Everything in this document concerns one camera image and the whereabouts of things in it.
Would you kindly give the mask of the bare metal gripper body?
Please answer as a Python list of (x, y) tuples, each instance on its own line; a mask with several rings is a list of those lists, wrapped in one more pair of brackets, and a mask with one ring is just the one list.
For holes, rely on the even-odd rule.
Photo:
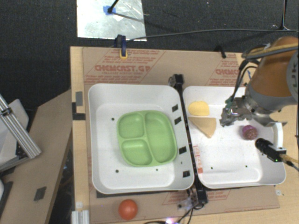
[(261, 125), (272, 123), (271, 111), (259, 106), (251, 97), (234, 98), (230, 109), (231, 115), (241, 116), (242, 120), (255, 120)]

